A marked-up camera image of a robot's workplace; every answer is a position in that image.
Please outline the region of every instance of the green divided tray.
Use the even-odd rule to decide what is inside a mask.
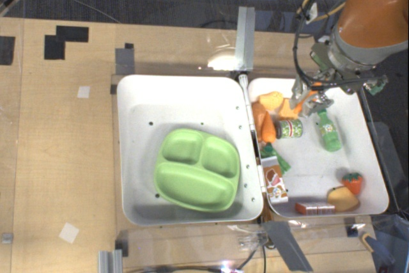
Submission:
[[[221,212],[233,204],[239,176],[240,157],[231,143],[206,132],[177,129],[160,147],[154,183],[172,203]]]

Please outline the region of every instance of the toy strawberry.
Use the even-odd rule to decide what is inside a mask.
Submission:
[[[354,195],[359,194],[363,177],[359,173],[349,173],[343,177],[343,185],[347,187]]]

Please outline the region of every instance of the wooden tabletop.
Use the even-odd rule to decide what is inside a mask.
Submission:
[[[89,27],[89,40],[66,42],[65,60],[44,60],[45,35],[55,35],[56,26]],[[110,94],[115,49],[132,43],[137,64],[206,67],[217,49],[234,47],[236,32],[1,18],[0,36],[15,37],[13,65],[0,66],[0,232],[14,236],[12,244],[0,244],[0,271],[97,272],[98,251],[112,251],[124,227],[137,232],[136,241],[152,233],[117,222],[121,205],[115,191],[118,154]],[[295,74],[292,43],[292,35],[257,32],[255,66]],[[314,68],[310,46],[311,41],[300,41],[300,63],[306,69]],[[88,98],[78,97],[81,86],[89,87]],[[361,219],[369,229],[367,218]],[[315,271],[372,272],[371,255],[358,238],[346,238],[342,221],[326,222],[331,229],[298,233]],[[72,243],[59,237],[66,223],[79,229]],[[164,244],[166,233],[157,233],[164,237],[145,240],[151,253],[145,248],[124,259],[127,267],[162,260],[155,249]],[[214,238],[206,242],[215,244]],[[238,253],[233,250],[226,254]],[[175,248],[167,251],[168,258],[179,256]],[[233,259],[246,257],[238,254]],[[267,256],[267,272],[288,271],[277,250]],[[333,270],[335,263],[344,267]],[[246,268],[260,272],[262,266],[258,253]]]

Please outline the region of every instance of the toy bottle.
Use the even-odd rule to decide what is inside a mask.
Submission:
[[[320,117],[320,123],[318,126],[324,141],[325,149],[329,152],[336,152],[341,149],[342,146],[334,122],[328,118],[326,109],[318,111],[318,116]]]

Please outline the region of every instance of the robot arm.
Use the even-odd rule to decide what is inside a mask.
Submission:
[[[340,86],[352,94],[364,86],[375,94],[387,78],[375,77],[372,70],[407,48],[408,0],[346,0],[329,42],[312,47],[311,57],[320,68],[313,78],[303,73],[295,56],[298,74],[290,104],[309,116],[332,105],[327,88]]]

